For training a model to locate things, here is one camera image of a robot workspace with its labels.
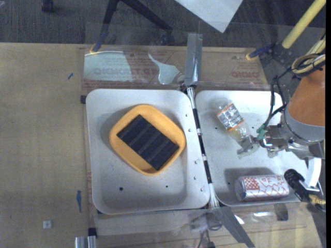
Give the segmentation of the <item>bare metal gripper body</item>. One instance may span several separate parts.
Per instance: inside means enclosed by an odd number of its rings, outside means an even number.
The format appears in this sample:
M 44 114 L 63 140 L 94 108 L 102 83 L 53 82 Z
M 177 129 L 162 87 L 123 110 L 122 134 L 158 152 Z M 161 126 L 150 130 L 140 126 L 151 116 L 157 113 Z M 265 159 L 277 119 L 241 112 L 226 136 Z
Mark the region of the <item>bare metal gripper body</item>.
M 278 147 L 281 151 L 295 154 L 301 160 L 311 158 L 310 145 L 310 142 L 301 139 L 282 124 L 268 126 L 263 137 L 264 148 Z

